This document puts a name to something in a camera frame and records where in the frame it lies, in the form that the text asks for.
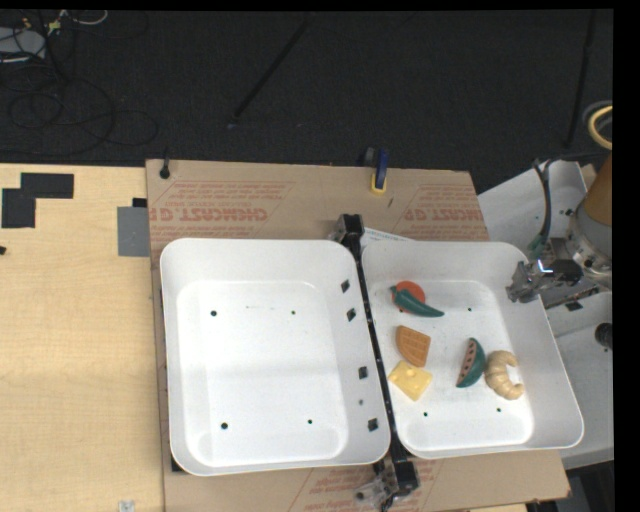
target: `toy bread slice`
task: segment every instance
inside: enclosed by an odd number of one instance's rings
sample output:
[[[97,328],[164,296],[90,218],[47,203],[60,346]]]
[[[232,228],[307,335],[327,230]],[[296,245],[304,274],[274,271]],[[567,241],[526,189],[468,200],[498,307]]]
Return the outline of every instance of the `toy bread slice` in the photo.
[[[402,357],[413,366],[422,367],[427,363],[431,337],[401,325],[396,329],[396,345]]]

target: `black floor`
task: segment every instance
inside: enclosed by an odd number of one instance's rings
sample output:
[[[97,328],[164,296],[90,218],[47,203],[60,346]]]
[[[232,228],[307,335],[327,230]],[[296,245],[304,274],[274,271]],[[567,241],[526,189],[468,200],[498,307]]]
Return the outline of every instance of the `black floor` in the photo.
[[[582,113],[612,100],[612,9],[597,10],[565,144],[590,13],[316,12],[229,128],[304,13],[109,11],[88,25],[102,11],[70,11],[45,59],[0,64],[0,161],[143,165],[168,148],[353,165],[373,146],[388,148],[391,167],[469,170],[478,193],[536,157],[585,154],[599,167],[607,152]],[[27,18],[42,32],[57,15],[4,9],[0,27]]]

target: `black tape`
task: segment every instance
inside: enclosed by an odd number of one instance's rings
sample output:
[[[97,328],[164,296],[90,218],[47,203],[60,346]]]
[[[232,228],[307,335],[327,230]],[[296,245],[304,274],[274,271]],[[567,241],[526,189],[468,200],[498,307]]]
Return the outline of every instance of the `black tape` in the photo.
[[[22,189],[5,188],[2,191],[2,227],[35,228],[36,200]]]
[[[31,195],[35,198],[73,198],[73,174],[23,172],[20,177],[20,184],[25,194]]]
[[[2,191],[2,227],[35,228],[36,199],[72,199],[73,184],[73,174],[23,172],[20,188]]]
[[[144,197],[134,197],[131,200],[131,206],[133,208],[146,208],[147,207],[147,200]]]

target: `toy pea pod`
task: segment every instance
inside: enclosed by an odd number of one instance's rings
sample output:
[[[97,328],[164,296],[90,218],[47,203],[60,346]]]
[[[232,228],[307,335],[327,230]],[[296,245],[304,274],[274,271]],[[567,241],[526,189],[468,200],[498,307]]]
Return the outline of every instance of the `toy pea pod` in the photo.
[[[391,296],[396,306],[409,311],[414,315],[429,317],[438,317],[444,315],[444,312],[436,308],[432,308],[431,306],[418,300],[409,290],[398,290],[396,286],[392,286]]]

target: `wooden cylinder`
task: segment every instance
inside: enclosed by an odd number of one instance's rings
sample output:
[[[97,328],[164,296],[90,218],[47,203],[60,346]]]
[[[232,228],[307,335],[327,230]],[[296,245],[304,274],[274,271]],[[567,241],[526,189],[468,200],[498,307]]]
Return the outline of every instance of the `wooden cylinder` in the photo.
[[[596,179],[584,199],[584,210],[593,220],[611,226],[613,217],[613,189],[611,183],[611,157],[602,164]]]

